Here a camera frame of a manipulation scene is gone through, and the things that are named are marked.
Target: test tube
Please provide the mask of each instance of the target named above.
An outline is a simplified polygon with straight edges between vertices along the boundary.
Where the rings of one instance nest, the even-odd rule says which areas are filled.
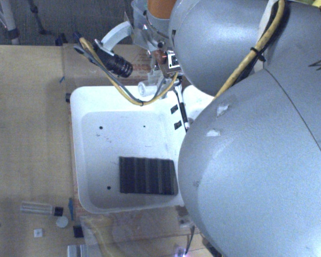
[[[56,207],[47,203],[36,203],[23,201],[20,206],[22,213],[40,214],[40,215],[52,215],[62,216],[63,208]]]

